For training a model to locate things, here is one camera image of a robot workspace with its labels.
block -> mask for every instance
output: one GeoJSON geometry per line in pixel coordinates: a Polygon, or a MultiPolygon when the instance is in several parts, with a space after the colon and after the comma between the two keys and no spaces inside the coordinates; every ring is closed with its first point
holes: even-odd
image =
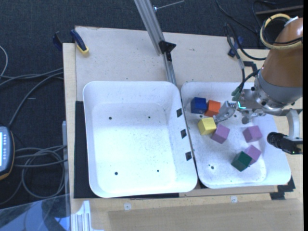
{"type": "Polygon", "coordinates": [[[219,113],[220,106],[220,102],[209,100],[207,102],[207,110],[205,111],[204,115],[209,117],[217,115],[219,113]]]}
{"type": "Polygon", "coordinates": [[[227,140],[229,132],[229,128],[219,123],[217,125],[217,129],[212,133],[211,139],[217,141],[220,144],[223,144],[223,142],[227,140]]]}
{"type": "Polygon", "coordinates": [[[260,155],[262,154],[262,152],[258,148],[254,147],[253,145],[250,145],[249,147],[247,147],[244,150],[244,152],[252,158],[249,165],[254,164],[259,159],[260,155]]]}
{"type": "Polygon", "coordinates": [[[243,135],[247,143],[255,142],[262,138],[262,133],[259,129],[259,126],[247,127],[243,131],[243,135]]]}
{"type": "Polygon", "coordinates": [[[207,110],[205,98],[194,97],[191,101],[191,112],[194,114],[203,114],[207,110]]]}
{"type": "Polygon", "coordinates": [[[249,166],[251,160],[251,156],[247,155],[245,152],[240,152],[234,157],[231,165],[237,170],[243,171],[249,166]]]}
{"type": "Polygon", "coordinates": [[[210,134],[216,130],[216,123],[212,117],[202,118],[198,122],[198,128],[201,135],[210,134]]]}

robotic arm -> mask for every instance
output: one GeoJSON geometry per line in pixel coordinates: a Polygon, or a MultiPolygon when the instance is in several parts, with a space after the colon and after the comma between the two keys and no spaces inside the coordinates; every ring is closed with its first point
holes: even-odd
{"type": "Polygon", "coordinates": [[[284,109],[303,96],[303,18],[290,18],[276,14],[268,18],[260,31],[260,39],[270,51],[256,75],[254,86],[232,93],[234,103],[226,101],[214,121],[219,123],[230,118],[235,111],[242,115],[242,123],[247,124],[257,116],[266,114],[286,116],[289,135],[270,133],[268,142],[290,154],[302,154],[303,140],[299,138],[299,118],[302,109],[284,109]],[[276,18],[284,19],[284,29],[275,42],[265,40],[264,29],[276,18]]]}

wooden table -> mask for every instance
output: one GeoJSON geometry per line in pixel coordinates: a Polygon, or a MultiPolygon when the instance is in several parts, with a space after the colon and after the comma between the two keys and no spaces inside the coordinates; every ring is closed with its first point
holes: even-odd
{"type": "MultiPolygon", "coordinates": [[[[154,52],[147,32],[144,31],[91,27],[77,27],[77,29],[79,29],[85,43],[89,44],[90,52],[96,52],[100,45],[100,39],[96,38],[94,43],[89,42],[87,34],[83,34],[87,30],[101,30],[102,33],[113,35],[112,37],[117,37],[117,35],[119,37],[123,37],[123,35],[134,37],[134,42],[126,42],[129,44],[138,44],[141,41],[148,40],[148,42],[142,43],[154,52]]],[[[185,81],[238,82],[241,80],[237,61],[227,56],[229,46],[224,37],[174,33],[164,33],[164,36],[166,41],[177,44],[172,52],[172,58],[179,88],[185,81]]],[[[110,44],[110,51],[112,52],[114,48],[112,43],[110,44]]],[[[246,51],[256,57],[264,57],[268,54],[268,50],[246,51]]],[[[103,59],[106,59],[104,56],[108,54],[109,52],[105,51],[100,53],[103,59]]],[[[250,61],[243,54],[241,55],[244,61],[250,61]]],[[[269,231],[303,230],[302,155],[287,155],[296,188],[292,192],[285,193],[286,200],[271,199],[270,193],[277,192],[277,186],[215,190],[200,189],[196,186],[193,191],[181,193],[178,198],[165,199],[74,199],[75,102],[82,100],[81,91],[84,84],[95,79],[125,81],[154,78],[155,80],[166,80],[164,67],[159,65],[160,63],[155,58],[157,57],[155,52],[152,56],[155,59],[151,60],[151,64],[159,69],[156,77],[153,74],[151,76],[139,76],[135,73],[128,76],[129,71],[124,76],[117,72],[109,73],[109,75],[97,75],[90,71],[91,67],[86,70],[80,69],[78,63],[83,61],[80,60],[82,57],[84,56],[76,49],[75,44],[63,44],[71,214],[76,213],[84,201],[89,201],[92,228],[105,231],[240,230],[243,227],[251,230],[269,231]],[[125,204],[129,204],[131,210],[124,210],[125,204]]],[[[263,64],[260,61],[255,61],[255,63],[258,68],[263,64]]],[[[246,74],[249,73],[251,73],[251,70],[247,68],[246,74]]],[[[302,99],[293,106],[293,108],[302,107],[302,99]]],[[[275,117],[275,122],[279,132],[288,134],[288,123],[285,117],[275,117]]],[[[300,123],[302,137],[302,113],[300,123]]]]}

black floor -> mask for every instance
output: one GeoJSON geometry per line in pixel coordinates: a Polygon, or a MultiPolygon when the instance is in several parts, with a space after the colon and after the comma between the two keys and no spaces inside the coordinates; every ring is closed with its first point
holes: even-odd
{"type": "MultiPolygon", "coordinates": [[[[156,7],[177,1],[181,0],[151,0],[156,7]]],[[[263,46],[257,33],[263,19],[257,17],[260,20],[256,20],[254,2],[255,12],[303,5],[303,0],[267,0],[275,2],[271,5],[257,0],[217,1],[218,4],[216,0],[184,0],[178,5],[159,9],[156,14],[164,32],[224,36],[223,25],[228,22],[243,37],[244,48],[259,49],[263,46]]],[[[0,46],[8,55],[4,75],[9,77],[62,68],[62,53],[52,42],[56,32],[62,42],[72,42],[70,30],[74,26],[145,29],[133,0],[0,0],[0,8],[0,46]]],[[[0,74],[5,64],[5,54],[0,50],[0,74]]],[[[1,83],[7,79],[0,79],[0,123],[10,127],[16,149],[43,149],[63,143],[65,106],[62,79],[51,78],[44,82],[18,109],[24,97],[43,79],[14,80],[3,85],[1,83]]],[[[55,162],[57,159],[52,155],[37,157],[32,163],[55,162]]],[[[17,165],[26,160],[17,158],[11,174],[0,181],[0,203],[14,193],[22,179],[32,192],[42,197],[58,191],[62,164],[31,168],[24,171],[22,177],[23,168],[17,165]]],[[[39,198],[21,185],[14,197],[0,208],[36,200],[39,198]]]]}

empty white tray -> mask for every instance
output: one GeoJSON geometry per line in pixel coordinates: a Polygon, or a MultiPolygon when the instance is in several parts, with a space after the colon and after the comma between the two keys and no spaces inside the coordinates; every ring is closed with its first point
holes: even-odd
{"type": "MultiPolygon", "coordinates": [[[[220,144],[210,138],[211,134],[200,135],[197,123],[204,115],[191,113],[190,102],[194,97],[206,98],[221,102],[232,102],[231,93],[239,83],[234,82],[188,82],[181,88],[183,107],[193,153],[200,181],[209,188],[229,188],[258,185],[283,185],[291,177],[291,170],[285,152],[267,142],[270,132],[277,132],[272,115],[253,118],[248,124],[242,124],[242,114],[235,112],[236,117],[222,121],[230,129],[227,140],[220,144]],[[258,125],[263,137],[247,143],[243,136],[246,127],[258,125]],[[240,172],[231,165],[237,153],[254,145],[262,151],[260,158],[240,172]]],[[[253,85],[245,84],[246,89],[253,85]]]]}
{"type": "Polygon", "coordinates": [[[104,198],[191,191],[197,173],[178,88],[93,81],[83,90],[89,181],[104,198]]]}

